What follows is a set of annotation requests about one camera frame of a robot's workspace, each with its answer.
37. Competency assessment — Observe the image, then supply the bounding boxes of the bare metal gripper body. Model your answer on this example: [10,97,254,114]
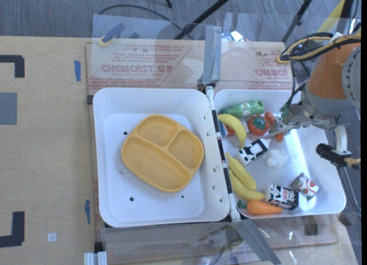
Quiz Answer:
[282,103,345,130]

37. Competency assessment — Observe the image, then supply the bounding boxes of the red tomato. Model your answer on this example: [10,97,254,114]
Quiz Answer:
[247,114,271,137]

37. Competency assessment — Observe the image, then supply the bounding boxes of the green plastic bottle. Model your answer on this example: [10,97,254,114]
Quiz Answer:
[220,100,265,119]

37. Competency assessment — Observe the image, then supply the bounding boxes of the black and white cow carton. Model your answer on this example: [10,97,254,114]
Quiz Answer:
[264,184,300,211]
[237,138,272,167]

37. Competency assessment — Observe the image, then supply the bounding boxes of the yellow banana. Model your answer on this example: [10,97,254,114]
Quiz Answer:
[229,170,267,201]
[217,113,248,150]
[225,152,257,191]

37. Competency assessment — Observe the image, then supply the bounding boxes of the white plastic tray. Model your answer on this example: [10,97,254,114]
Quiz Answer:
[92,87,231,228]
[213,89,347,220]

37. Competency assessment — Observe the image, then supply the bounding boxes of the red and blue can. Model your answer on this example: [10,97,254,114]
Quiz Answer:
[218,121,236,138]

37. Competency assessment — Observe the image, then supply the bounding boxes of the thin black and white rod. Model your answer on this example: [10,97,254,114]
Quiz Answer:
[204,85,241,222]

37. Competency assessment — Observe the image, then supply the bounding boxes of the white carton with strawberries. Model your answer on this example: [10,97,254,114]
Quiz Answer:
[291,172,320,201]

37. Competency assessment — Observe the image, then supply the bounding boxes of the orange carrot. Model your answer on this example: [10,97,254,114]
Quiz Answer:
[237,199,284,216]

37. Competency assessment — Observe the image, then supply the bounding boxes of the yellow divided plate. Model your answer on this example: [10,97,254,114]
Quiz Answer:
[120,114,205,193]

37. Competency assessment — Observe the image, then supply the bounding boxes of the brown cardboard board, red print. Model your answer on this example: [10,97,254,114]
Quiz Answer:
[85,38,339,249]

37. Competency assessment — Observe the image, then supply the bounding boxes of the black cylinder on white bracket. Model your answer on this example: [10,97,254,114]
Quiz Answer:
[316,125,353,169]

